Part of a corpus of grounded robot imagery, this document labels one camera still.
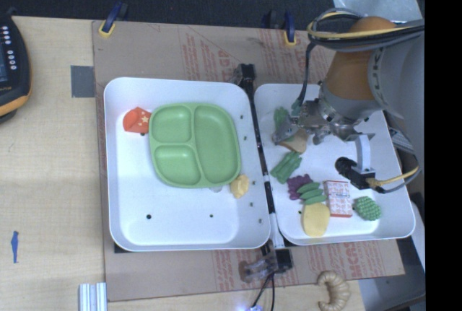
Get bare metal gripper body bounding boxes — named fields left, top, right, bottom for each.
left=290, top=99, right=366, bottom=138

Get green leafy toy vegetable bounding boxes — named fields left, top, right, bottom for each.
left=272, top=106, right=290, bottom=133

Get tan bread slice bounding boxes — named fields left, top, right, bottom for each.
left=278, top=128, right=309, bottom=154

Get green asparagus bundle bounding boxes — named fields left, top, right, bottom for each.
left=269, top=151, right=304, bottom=185

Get thin black and white rod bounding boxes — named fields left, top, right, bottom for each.
left=243, top=77, right=287, bottom=250

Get purple grapes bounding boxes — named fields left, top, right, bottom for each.
left=286, top=173, right=313, bottom=201

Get orange and white carton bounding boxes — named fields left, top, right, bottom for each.
left=322, top=179, right=354, bottom=219

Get yellow toy chunk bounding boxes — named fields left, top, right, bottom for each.
left=229, top=173, right=251, bottom=200

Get green divided plate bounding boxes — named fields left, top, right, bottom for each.
left=148, top=102, right=243, bottom=190

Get yellow pineapple green leaves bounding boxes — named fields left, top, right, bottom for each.
left=297, top=181, right=331, bottom=239

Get white plastic tray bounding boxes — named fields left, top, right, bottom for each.
left=253, top=83, right=417, bottom=247
left=103, top=76, right=272, bottom=253

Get green bumpy toy fruit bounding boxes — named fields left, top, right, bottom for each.
left=352, top=195, right=383, bottom=222

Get brown cardboard board red print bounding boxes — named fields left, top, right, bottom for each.
left=91, top=19, right=406, bottom=302

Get orange red toy yellow stars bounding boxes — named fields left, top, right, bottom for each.
left=122, top=106, right=153, bottom=135

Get tan croissant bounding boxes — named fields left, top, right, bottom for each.
left=316, top=269, right=352, bottom=311

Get black cylinder on white bracket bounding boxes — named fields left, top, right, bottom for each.
left=334, top=133, right=377, bottom=192

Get black block with thin wires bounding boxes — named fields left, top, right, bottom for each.
left=233, top=63, right=258, bottom=87
left=267, top=247, right=294, bottom=275

